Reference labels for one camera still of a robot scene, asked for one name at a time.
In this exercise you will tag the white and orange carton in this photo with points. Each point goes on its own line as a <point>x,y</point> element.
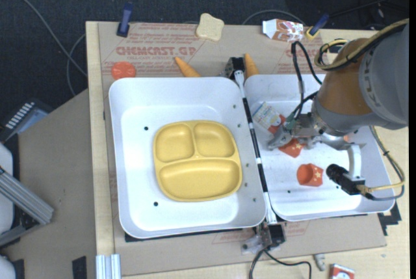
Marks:
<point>282,30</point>

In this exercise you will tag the orange round disc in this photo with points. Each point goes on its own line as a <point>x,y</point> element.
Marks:
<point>123,70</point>

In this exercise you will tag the brown cardboard board red print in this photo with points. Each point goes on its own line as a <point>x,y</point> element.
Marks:
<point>162,47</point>

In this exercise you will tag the black cylinder on white bracket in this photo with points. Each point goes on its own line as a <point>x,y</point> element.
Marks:
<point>344,177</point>

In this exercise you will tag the orange cup with yellow star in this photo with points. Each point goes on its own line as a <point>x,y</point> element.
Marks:
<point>307,175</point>

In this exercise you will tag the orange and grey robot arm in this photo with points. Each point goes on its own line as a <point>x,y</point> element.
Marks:
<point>354,89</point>

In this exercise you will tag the white and red small carton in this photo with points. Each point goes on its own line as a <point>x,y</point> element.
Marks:
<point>265,115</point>

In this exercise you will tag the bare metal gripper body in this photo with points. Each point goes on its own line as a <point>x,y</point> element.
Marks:
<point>305,126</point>

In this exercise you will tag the white plastic tray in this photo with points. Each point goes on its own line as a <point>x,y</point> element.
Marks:
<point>136,154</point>
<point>286,203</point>

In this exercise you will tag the orange carrot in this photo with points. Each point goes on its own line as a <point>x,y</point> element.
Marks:
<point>251,66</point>
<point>187,69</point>

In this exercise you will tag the thin black and white rod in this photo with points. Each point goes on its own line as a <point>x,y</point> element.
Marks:
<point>256,154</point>

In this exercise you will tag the beige bread slice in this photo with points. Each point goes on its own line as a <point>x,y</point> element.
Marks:
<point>209,28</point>

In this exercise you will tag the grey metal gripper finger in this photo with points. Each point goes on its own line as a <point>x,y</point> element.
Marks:
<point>310,143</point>
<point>279,139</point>

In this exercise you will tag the orange packet with yellow stars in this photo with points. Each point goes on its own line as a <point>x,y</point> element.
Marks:
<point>292,150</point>

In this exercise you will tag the yellow divided plate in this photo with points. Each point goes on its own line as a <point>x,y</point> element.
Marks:
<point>195,173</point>

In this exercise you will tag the red and white packet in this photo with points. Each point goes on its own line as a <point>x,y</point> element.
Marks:
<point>341,272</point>

